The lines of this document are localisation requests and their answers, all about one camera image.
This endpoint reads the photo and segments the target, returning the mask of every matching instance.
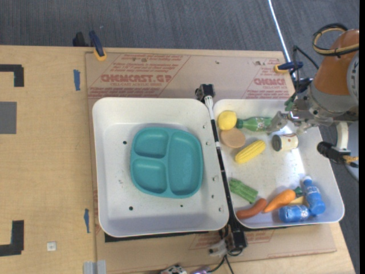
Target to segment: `black tape mark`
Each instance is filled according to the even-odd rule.
[[[0,64],[0,72],[14,72],[14,87],[24,87],[24,68],[22,65]]]
[[[24,250],[24,220],[13,221],[10,244],[0,245],[0,257],[20,255]]]

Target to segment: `green bottle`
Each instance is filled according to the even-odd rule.
[[[237,119],[236,128],[246,128],[254,132],[264,132],[271,125],[271,118],[254,116],[249,119]]]

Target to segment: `orange carrot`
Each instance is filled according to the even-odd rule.
[[[286,189],[277,195],[263,210],[268,213],[272,210],[279,209],[280,207],[288,205],[291,201],[295,199],[295,192],[291,189]]]

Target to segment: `gray carpet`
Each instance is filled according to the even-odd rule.
[[[289,54],[299,46],[320,64],[312,34],[340,22],[359,27],[360,0],[271,0]],[[94,29],[106,47],[283,51],[268,0],[0,0],[0,44],[72,46],[78,31]],[[333,37],[321,40],[332,44]],[[305,58],[301,77],[315,68]],[[321,128],[324,140],[336,132]],[[360,272],[359,183],[333,170],[346,208],[340,222]]]

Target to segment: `tan round toy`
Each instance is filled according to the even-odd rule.
[[[233,111],[221,112],[218,116],[218,127],[221,130],[230,130],[237,123],[237,115]]]
[[[246,142],[245,135],[237,128],[223,130],[221,131],[220,136],[222,143],[231,148],[240,148],[245,145]]]

